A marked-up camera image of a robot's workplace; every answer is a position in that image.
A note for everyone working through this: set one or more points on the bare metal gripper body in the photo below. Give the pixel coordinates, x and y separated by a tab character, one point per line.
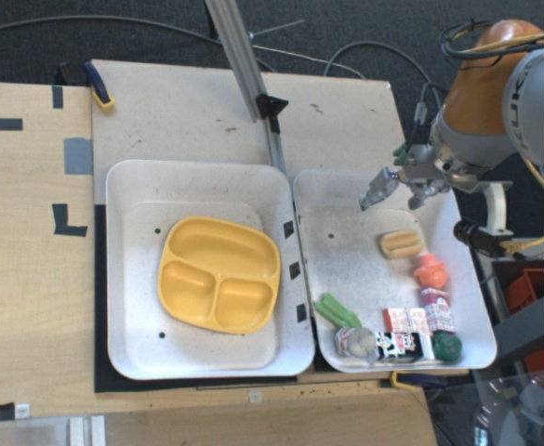
422	163

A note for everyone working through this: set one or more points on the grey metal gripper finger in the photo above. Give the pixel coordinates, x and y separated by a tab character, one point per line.
379	186
424	196

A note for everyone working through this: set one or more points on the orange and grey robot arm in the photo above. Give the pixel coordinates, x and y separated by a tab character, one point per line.
478	95

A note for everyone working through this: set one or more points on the tan hot dog bun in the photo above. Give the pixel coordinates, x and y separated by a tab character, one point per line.
402	244

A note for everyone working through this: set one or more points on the orange toy figure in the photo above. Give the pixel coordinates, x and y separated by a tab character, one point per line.
430	272

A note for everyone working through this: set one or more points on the white plastic tray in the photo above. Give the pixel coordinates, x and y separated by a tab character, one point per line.
136	295
360	272

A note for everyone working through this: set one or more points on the purple small carton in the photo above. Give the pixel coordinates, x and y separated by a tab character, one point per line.
434	295

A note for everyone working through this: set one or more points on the white and pink patterned carton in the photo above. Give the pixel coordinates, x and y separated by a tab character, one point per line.
440	316

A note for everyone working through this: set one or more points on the orange and white carton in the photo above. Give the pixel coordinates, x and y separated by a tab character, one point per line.
404	319

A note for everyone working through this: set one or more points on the green toy beans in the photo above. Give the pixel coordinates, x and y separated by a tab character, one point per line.
339	312

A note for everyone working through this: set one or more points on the cow print milk carton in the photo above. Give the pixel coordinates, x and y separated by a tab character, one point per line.
399	345

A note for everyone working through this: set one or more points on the green broccoli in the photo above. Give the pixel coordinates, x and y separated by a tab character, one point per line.
447	346

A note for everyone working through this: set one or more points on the clear plastic bottle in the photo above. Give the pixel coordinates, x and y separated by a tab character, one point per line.
355	342

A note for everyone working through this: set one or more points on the yellow divided plate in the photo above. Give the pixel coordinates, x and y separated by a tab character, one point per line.
216	249

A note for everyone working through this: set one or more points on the pale flat board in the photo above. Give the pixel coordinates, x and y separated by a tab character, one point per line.
183	114

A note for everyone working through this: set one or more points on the black cylinder on white bracket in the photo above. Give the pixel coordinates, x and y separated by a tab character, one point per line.
481	237

